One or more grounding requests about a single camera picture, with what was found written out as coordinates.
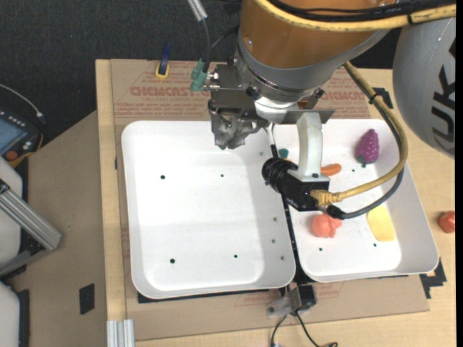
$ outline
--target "metal bracket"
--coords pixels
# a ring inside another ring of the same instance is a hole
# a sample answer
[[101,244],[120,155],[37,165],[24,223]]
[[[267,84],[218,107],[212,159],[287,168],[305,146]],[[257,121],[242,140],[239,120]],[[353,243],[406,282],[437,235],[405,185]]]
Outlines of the metal bracket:
[[0,276],[36,260],[43,254],[58,248],[61,234],[47,221],[40,217],[33,209],[14,193],[9,185],[0,179],[0,210],[3,210],[14,222],[29,233],[43,250],[31,254],[29,251],[19,253],[15,258],[0,267]]
[[135,329],[132,319],[106,322],[107,347],[135,347]]

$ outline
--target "yellow cable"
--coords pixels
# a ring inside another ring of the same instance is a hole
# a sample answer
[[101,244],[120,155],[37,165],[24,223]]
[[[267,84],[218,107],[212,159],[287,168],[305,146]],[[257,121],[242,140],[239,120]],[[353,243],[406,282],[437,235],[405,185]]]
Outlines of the yellow cable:
[[392,114],[388,106],[384,103],[383,97],[380,95],[376,95],[376,91],[374,91],[374,89],[367,83],[363,76],[349,61],[344,64],[344,67],[352,76],[352,78],[354,78],[354,80],[360,85],[360,87],[363,87],[368,92],[368,95],[371,98],[375,96],[375,102],[378,104],[378,107],[382,110],[382,112],[384,112],[387,115],[387,117],[391,120],[391,123],[396,128],[402,144],[402,148],[400,150],[400,160],[394,168],[392,168],[387,174],[383,175],[382,177],[370,181],[366,184],[359,185],[358,187],[346,190],[345,192],[330,193],[326,190],[311,191],[310,196],[317,200],[318,206],[325,206],[330,205],[331,203],[341,202],[342,200],[348,197],[352,197],[354,195],[366,192],[367,190],[373,189],[375,187],[378,187],[379,185],[384,184],[385,182],[394,178],[404,168],[408,156],[408,144],[405,131],[402,128],[399,120],[395,117],[395,115]]
[[274,17],[296,27],[307,28],[309,30],[321,30],[330,32],[365,32],[377,30],[391,30],[393,28],[405,27],[415,23],[442,20],[456,16],[456,4],[450,4],[439,8],[422,10],[420,12],[403,14],[397,17],[383,18],[380,20],[370,20],[363,22],[320,22],[297,17],[275,7],[268,0],[254,0],[264,10]]

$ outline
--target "red round object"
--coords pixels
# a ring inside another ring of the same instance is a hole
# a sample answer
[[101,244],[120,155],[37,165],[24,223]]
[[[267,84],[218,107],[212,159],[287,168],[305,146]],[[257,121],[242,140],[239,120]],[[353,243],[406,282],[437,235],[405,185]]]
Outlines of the red round object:
[[455,211],[447,211],[439,218],[439,226],[446,233],[455,232]]

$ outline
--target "white cable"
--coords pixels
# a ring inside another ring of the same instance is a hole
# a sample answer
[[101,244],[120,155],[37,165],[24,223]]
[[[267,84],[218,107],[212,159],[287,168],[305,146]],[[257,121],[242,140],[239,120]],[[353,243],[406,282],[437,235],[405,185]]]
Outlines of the white cable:
[[39,111],[39,109],[34,105],[33,102],[31,102],[29,99],[27,99],[24,95],[19,94],[16,90],[11,89],[10,87],[0,84],[0,87],[4,88],[5,90],[8,90],[9,92],[15,94],[17,97],[23,99],[27,104],[29,104],[32,108],[34,108],[36,112],[37,118],[45,124],[45,116],[43,115],[42,112]]

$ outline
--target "empty white tray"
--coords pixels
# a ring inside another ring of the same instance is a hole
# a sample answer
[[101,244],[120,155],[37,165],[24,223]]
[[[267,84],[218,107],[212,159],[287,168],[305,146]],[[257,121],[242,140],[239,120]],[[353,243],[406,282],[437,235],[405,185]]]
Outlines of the empty white tray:
[[280,288],[295,273],[264,131],[236,150],[208,121],[136,121],[122,134],[132,279],[152,299]]
[[[380,156],[363,168],[355,159],[354,150],[369,129],[378,133]],[[288,159],[298,163],[296,127],[278,125],[273,135],[277,149],[287,149]],[[394,136],[384,121],[331,119],[323,125],[322,166],[332,163],[342,166],[341,172],[331,177],[330,192],[342,192],[384,175],[396,165],[398,155]],[[393,183],[394,179],[336,204],[345,212],[358,210],[377,200]],[[377,241],[366,215],[344,220],[334,238],[319,238],[311,232],[310,224],[320,212],[300,213],[291,208],[305,273],[313,280],[328,282],[432,271],[438,263],[438,252],[408,164],[402,184],[384,205],[396,232],[394,241]]]

